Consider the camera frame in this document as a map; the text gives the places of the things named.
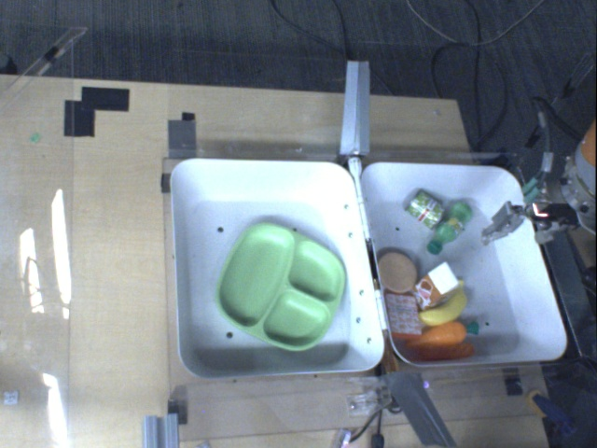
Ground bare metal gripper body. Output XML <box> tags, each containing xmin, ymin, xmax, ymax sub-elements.
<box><xmin>524</xmin><ymin>155</ymin><xmax>597</xmax><ymax>245</ymax></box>

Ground orange carrot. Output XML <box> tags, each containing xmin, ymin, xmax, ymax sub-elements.
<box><xmin>404</xmin><ymin>320</ymin><xmax>481</xmax><ymax>349</ymax></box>

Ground red sausage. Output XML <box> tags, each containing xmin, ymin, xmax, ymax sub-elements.
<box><xmin>401</xmin><ymin>341</ymin><xmax>476</xmax><ymax>363</ymax></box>

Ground white plastic tray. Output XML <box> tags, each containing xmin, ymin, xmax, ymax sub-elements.
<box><xmin>360</xmin><ymin>161</ymin><xmax>569</xmax><ymax>369</ymax></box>
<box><xmin>169</xmin><ymin>158</ymin><xmax>386</xmax><ymax>380</ymax></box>

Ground green divided plate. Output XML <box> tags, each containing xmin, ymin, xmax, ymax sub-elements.
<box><xmin>216</xmin><ymin>221</ymin><xmax>348</xmax><ymax>353</ymax></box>

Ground green plastic bottle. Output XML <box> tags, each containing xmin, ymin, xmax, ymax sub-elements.
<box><xmin>425</xmin><ymin>201</ymin><xmax>474</xmax><ymax>256</ymax></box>

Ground brown round biscuit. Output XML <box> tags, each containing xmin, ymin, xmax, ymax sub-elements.
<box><xmin>377</xmin><ymin>248</ymin><xmax>420</xmax><ymax>295</ymax></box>

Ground green and white can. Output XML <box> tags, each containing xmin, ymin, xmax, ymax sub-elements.
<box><xmin>404</xmin><ymin>189</ymin><xmax>446</xmax><ymax>230</ymax></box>

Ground red and white packet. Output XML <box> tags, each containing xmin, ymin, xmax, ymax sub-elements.
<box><xmin>383</xmin><ymin>292</ymin><xmax>424</xmax><ymax>341</ymax></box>

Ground orange and white carton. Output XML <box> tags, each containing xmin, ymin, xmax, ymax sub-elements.
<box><xmin>413</xmin><ymin>261</ymin><xmax>461</xmax><ymax>311</ymax></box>

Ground yellow banana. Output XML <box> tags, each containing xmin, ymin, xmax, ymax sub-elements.
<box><xmin>417</xmin><ymin>279</ymin><xmax>469</xmax><ymax>328</ymax></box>

